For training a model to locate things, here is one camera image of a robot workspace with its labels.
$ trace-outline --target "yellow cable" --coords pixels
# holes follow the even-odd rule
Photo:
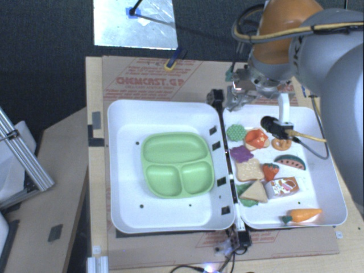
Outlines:
[[[240,34],[237,30],[237,27],[234,27],[234,34],[236,37],[246,40],[263,40],[263,39],[271,39],[277,38],[279,36],[290,35],[290,34],[297,34],[300,32],[307,32],[307,31],[317,31],[317,30],[332,30],[335,28],[342,28],[348,26],[363,26],[364,22],[342,22],[342,23],[328,23],[328,24],[317,24],[314,26],[304,26],[304,27],[297,27],[291,28],[289,30],[283,30],[279,32],[274,32],[273,34],[266,34],[266,35],[244,35]]]
[[[308,134],[302,134],[295,130],[286,130],[286,134],[288,134],[288,136],[290,136],[290,137],[303,137],[303,138],[315,140],[317,142],[326,143],[326,139],[320,139],[320,138],[316,138],[315,136],[311,136]]]
[[[315,98],[313,99],[313,104],[315,105],[318,116],[321,117],[320,109],[319,109],[319,106],[317,105],[317,101],[315,100]]]

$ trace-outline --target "purple toy food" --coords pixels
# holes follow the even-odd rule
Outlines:
[[[254,155],[245,146],[231,148],[230,155],[238,163],[246,162],[254,157]]]

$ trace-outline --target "blue tape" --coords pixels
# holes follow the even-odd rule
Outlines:
[[[167,68],[170,68],[170,67],[173,66],[173,64],[177,60],[177,58],[178,58],[178,56],[179,56],[179,54],[181,53],[182,50],[183,50],[182,48],[177,47],[176,51],[173,53],[172,57],[169,59],[167,65],[166,65]]]
[[[135,16],[135,15],[141,15],[142,14],[142,12],[140,11],[140,9],[139,8],[137,8],[136,10],[135,10],[135,15],[130,15],[129,14],[129,11],[132,9],[132,7],[126,7],[125,8],[125,12],[126,12],[126,15],[130,18],[130,19],[135,19],[135,18],[138,18],[137,16]]]
[[[301,89],[302,89],[303,96],[306,98],[307,96],[306,96],[306,89],[305,89],[305,87],[303,87],[301,85]]]

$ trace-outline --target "table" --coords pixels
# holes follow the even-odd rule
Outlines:
[[[5,215],[19,220],[5,273],[67,272],[88,179],[85,108],[44,131],[38,159],[55,185]]]
[[[210,67],[214,68],[214,62],[210,62]],[[102,84],[102,59],[99,57],[89,57],[86,59],[86,81],[88,89],[88,125],[93,126],[93,117],[102,110],[103,90]],[[310,100],[303,98],[300,92],[300,85],[295,81],[297,100],[301,106],[310,106]],[[104,125],[99,122],[96,129],[91,129],[92,139],[104,138]],[[109,244],[107,242],[107,220],[106,220],[106,196],[105,196],[105,149],[101,146],[93,145],[89,149],[89,172],[90,172],[90,206],[91,206],[91,243],[93,246],[93,256],[107,256]],[[333,229],[338,239],[339,254],[307,256],[299,258],[280,258],[265,260],[241,261],[235,264],[236,272],[253,271],[260,272],[360,272],[364,267],[362,258],[364,249],[364,222],[355,207],[350,193],[342,180],[338,176],[342,193],[348,208],[347,221]],[[151,267],[151,268],[131,268],[124,270],[111,270],[112,273],[124,272],[170,272],[173,267]],[[180,269],[179,272],[190,272],[189,269]]]

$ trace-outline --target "toy food package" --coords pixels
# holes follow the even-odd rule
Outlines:
[[[264,188],[269,199],[289,196],[299,190],[297,180],[294,177],[271,180]]]

